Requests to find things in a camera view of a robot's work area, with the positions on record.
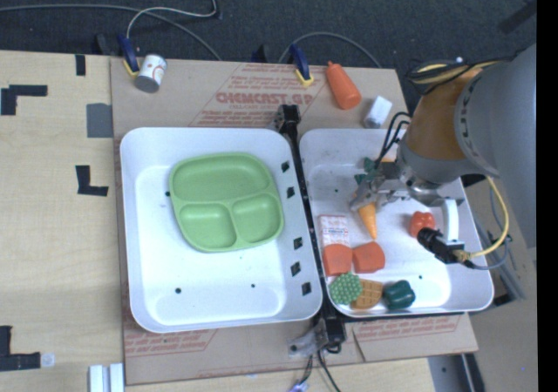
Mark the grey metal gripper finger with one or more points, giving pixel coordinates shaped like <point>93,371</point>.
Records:
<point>362,199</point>
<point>387,199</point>

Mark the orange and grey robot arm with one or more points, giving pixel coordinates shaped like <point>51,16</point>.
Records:
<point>492,120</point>

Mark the white plastic tray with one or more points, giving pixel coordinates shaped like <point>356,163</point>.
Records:
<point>218,285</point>
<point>414,264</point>

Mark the green grapes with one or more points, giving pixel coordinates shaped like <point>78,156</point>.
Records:
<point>344,288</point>

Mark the orange bell pepper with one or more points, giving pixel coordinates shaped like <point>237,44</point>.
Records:
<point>422,224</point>

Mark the green divided plate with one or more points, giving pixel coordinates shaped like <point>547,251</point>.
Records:
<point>226,203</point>

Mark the green bell pepper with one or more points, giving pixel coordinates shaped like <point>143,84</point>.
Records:
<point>399,295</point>

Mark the orange carrot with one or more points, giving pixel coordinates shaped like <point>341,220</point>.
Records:
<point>369,218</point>

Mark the white and pink carton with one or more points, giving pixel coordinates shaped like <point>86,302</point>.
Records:
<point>334,230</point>

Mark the brown cardboard board red print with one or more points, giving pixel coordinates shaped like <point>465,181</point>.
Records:
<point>244,89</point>

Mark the thin black rod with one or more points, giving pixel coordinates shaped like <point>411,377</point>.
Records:
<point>310,225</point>

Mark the orange cube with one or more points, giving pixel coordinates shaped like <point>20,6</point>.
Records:
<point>337,259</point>
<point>369,258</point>

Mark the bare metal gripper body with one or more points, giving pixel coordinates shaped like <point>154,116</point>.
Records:
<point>394,181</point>

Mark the black cylinder on white bracket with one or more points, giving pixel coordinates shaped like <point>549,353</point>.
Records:
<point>438,243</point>

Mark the white can with orange print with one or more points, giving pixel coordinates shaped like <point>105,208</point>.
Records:
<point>151,72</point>

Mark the brown waffle biscuit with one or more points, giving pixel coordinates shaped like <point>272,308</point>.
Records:
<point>369,295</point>

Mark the small white cylinder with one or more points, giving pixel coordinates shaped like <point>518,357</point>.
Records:
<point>377,112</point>

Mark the orange bottle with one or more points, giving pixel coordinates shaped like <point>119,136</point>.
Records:
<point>343,87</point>

